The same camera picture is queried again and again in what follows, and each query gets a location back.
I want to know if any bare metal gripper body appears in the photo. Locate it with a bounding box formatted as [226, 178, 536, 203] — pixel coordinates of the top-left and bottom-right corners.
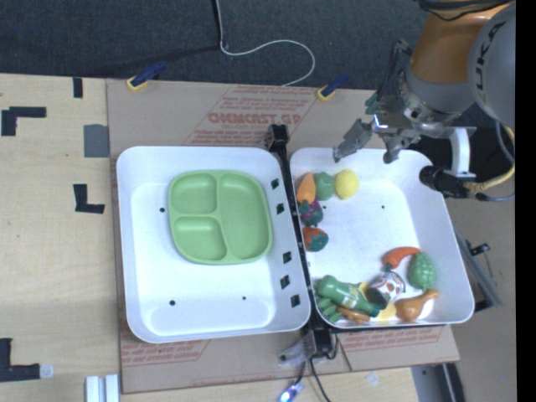
[372, 103, 454, 141]

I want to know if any yellow lemon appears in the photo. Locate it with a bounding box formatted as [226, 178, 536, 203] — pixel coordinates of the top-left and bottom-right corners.
[333, 168, 360, 201]

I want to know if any green pepper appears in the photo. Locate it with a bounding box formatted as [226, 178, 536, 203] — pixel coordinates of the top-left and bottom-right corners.
[312, 171, 338, 202]

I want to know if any orange carrot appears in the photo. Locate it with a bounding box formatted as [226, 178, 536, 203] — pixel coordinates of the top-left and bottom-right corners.
[296, 172, 317, 205]

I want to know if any purple and green eggplant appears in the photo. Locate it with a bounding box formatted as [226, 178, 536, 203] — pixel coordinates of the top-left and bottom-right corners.
[297, 199, 325, 228]

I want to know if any thin black rod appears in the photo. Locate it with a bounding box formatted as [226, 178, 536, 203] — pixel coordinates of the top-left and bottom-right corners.
[276, 140, 322, 334]

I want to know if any white plastic tray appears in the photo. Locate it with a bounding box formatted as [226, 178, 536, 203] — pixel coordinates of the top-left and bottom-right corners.
[289, 147, 476, 330]
[116, 145, 312, 344]

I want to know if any orange strawberry green top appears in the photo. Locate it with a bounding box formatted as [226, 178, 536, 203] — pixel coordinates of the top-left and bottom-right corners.
[302, 225, 329, 253]

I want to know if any orange chili pepper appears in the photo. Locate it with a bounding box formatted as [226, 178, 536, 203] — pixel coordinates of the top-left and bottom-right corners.
[381, 246, 422, 269]

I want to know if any green artichoke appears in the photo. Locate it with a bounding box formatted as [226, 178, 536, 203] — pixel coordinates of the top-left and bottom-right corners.
[407, 251, 437, 291]

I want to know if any white and red can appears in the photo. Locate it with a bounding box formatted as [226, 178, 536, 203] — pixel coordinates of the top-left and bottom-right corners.
[369, 271, 406, 304]

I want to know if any green divided plate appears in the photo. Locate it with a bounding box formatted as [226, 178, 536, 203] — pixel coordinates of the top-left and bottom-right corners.
[167, 169, 274, 266]

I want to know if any green bottle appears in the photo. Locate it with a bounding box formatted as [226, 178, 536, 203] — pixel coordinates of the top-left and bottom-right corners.
[314, 275, 388, 318]

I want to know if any brown chicken drumstick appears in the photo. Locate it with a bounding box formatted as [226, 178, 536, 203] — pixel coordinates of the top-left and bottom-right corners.
[394, 288, 441, 323]

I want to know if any yellow round slice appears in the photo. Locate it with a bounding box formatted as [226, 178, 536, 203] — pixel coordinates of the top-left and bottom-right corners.
[358, 281, 398, 322]

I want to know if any green pea pod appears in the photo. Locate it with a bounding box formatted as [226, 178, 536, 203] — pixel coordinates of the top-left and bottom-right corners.
[315, 296, 344, 323]

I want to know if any small orange toy piece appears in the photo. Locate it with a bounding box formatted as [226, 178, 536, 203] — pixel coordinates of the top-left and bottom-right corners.
[336, 306, 372, 325]

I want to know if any brown cardboard board red print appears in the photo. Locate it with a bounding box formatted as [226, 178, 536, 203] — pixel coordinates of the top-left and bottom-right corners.
[105, 78, 461, 394]

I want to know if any black cylinder on white bracket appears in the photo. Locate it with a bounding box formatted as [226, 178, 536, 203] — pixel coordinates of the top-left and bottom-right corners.
[419, 126, 477, 198]

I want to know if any black block with wires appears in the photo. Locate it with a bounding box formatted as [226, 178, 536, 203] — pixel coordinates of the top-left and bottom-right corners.
[299, 327, 334, 358]
[265, 124, 291, 153]

